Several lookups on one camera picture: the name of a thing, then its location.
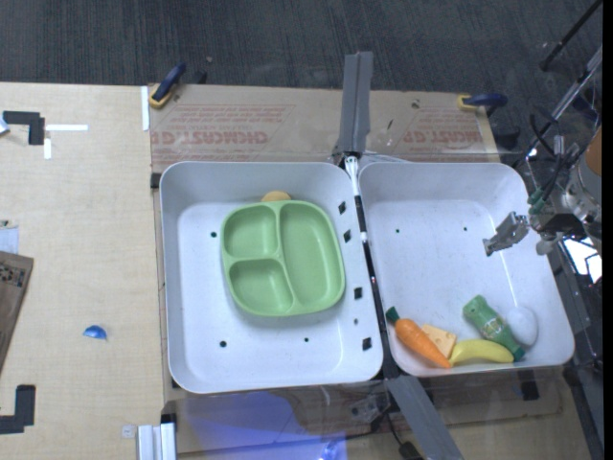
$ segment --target carrot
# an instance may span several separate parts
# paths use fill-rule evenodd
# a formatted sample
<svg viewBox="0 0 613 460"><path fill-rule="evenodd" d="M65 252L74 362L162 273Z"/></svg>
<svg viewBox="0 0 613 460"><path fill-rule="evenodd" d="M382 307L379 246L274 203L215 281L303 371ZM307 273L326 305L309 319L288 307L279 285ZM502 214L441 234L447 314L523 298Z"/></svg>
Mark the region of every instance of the carrot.
<svg viewBox="0 0 613 460"><path fill-rule="evenodd" d="M442 368L451 368L449 360L413 320L400 318L395 307L387 310L385 315L394 324L396 335L402 344L430 361L434 361Z"/></svg>

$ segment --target green plate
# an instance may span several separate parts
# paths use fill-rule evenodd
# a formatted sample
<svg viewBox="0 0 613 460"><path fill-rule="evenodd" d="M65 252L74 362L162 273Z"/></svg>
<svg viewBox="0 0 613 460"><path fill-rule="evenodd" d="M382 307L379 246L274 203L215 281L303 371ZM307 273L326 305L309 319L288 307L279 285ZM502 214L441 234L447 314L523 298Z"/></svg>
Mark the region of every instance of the green plate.
<svg viewBox="0 0 613 460"><path fill-rule="evenodd" d="M233 211L221 225L221 257L234 300L256 315L322 311L345 290L332 223L305 201L260 202Z"/></svg>

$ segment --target banana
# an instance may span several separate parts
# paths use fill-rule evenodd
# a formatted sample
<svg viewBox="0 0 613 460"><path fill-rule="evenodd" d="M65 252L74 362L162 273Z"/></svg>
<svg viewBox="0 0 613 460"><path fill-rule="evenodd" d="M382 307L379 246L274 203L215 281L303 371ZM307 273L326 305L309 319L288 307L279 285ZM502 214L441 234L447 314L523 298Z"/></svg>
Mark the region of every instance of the banana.
<svg viewBox="0 0 613 460"><path fill-rule="evenodd" d="M513 362L511 351L497 342L485 339L467 339L457 342L453 347L449 362L454 366L474 358L486 359L497 363Z"/></svg>

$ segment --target egg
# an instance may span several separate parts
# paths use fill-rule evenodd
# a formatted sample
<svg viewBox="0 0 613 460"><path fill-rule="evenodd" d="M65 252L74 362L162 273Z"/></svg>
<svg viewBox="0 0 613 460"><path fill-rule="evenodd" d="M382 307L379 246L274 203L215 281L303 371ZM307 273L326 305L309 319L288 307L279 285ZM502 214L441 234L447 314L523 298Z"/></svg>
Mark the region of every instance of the egg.
<svg viewBox="0 0 613 460"><path fill-rule="evenodd" d="M538 336L536 315L526 307L514 307L507 313L507 324L513 337L521 344L532 346Z"/></svg>

